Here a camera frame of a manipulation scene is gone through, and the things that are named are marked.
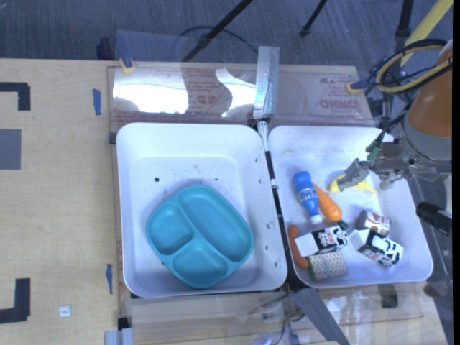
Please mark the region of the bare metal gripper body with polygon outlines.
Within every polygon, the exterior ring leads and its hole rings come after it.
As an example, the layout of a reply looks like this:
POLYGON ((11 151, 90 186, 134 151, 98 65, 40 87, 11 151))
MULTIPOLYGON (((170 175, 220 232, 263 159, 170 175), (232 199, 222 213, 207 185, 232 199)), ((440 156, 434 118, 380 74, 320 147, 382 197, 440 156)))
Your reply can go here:
POLYGON ((381 142, 369 151, 369 169, 380 180, 408 179, 414 149, 403 141, 381 142))

